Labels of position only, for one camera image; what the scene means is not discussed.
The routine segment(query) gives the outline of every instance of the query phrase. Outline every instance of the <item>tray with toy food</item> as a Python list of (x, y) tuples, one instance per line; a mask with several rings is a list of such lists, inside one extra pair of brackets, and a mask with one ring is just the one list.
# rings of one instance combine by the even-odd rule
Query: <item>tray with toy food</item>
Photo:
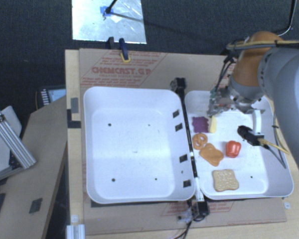
[[(207, 116), (210, 93), (191, 91), (185, 97), (199, 187), (214, 200), (282, 197), (293, 191), (293, 181), (285, 155), (284, 168), (276, 157), (261, 146), (252, 146), (237, 133), (239, 126), (253, 128), (252, 115), (239, 110)], [(275, 142), (273, 113), (262, 98), (253, 105), (265, 110), (261, 133)]]
[[(208, 102), (207, 91), (189, 92), (184, 108), (170, 90), (89, 88), (83, 105), (90, 198), (101, 204), (183, 201), (199, 188), (215, 200), (290, 194), (288, 167), (237, 134), (239, 125), (252, 125), (250, 115), (221, 113), (215, 130), (206, 115)], [(273, 136), (268, 101), (255, 106), (266, 110), (262, 130)], [(192, 158), (184, 110), (194, 138)], [(202, 123), (213, 124), (214, 133), (206, 132)]]

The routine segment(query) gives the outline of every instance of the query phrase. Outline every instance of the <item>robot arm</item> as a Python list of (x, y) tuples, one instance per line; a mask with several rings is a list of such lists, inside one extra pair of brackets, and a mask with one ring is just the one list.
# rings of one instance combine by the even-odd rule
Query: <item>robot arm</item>
[(299, 168), (299, 45), (279, 45), (279, 41), (287, 42), (270, 32), (258, 32), (249, 40), (273, 41), (273, 48), (260, 46), (241, 52), (229, 86), (214, 90), (208, 115), (230, 108), (251, 114), (252, 104), (266, 95), (274, 103), (280, 129)]

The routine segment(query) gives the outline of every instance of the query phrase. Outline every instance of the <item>empty white tray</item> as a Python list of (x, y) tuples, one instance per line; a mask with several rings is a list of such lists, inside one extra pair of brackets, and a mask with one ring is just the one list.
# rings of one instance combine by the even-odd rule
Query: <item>empty white tray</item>
[[(210, 93), (208, 91), (191, 91), (185, 97), (188, 113), (189, 126), (192, 137), (194, 128), (193, 117), (206, 117)], [(257, 109), (265, 109), (261, 115), (262, 130), (265, 139), (275, 142), (273, 132), (273, 114), (268, 100), (263, 97), (260, 102), (253, 105)], [(288, 168), (285, 155), (283, 160), (287, 168), (279, 163), (274, 155), (260, 146), (252, 146), (243, 141), (237, 133), (238, 126), (245, 125), (253, 128), (252, 115), (245, 115), (242, 112), (228, 111), (218, 115), (217, 130), (215, 133), (206, 133), (208, 142), (225, 154), (225, 144), (230, 141), (238, 141), (242, 147), (236, 158), (226, 155), (217, 167), (212, 166), (194, 150), (197, 173), (199, 176), (200, 189), (205, 196), (214, 200), (283, 197), (290, 195), (294, 184)], [(213, 187), (213, 170), (233, 169), (239, 182), (237, 190), (226, 190), (217, 192)]]
[(93, 87), (84, 95), (87, 192), (101, 204), (181, 201), (195, 191), (179, 97)]

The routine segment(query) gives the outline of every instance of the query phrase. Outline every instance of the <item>silver sheet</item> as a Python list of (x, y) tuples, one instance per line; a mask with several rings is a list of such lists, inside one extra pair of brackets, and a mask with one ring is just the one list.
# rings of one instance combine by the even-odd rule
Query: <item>silver sheet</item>
[(103, 11), (113, 0), (72, 0), (74, 40), (115, 42), (124, 38), (127, 43), (146, 44), (141, 0), (118, 0), (113, 14), (103, 18)]

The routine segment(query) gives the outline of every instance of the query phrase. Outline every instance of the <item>red tomato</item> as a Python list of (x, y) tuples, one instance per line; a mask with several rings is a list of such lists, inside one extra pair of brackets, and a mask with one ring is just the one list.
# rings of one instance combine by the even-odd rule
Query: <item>red tomato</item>
[(241, 149), (240, 142), (229, 141), (228, 143), (226, 143), (226, 156), (237, 157), (240, 149)]

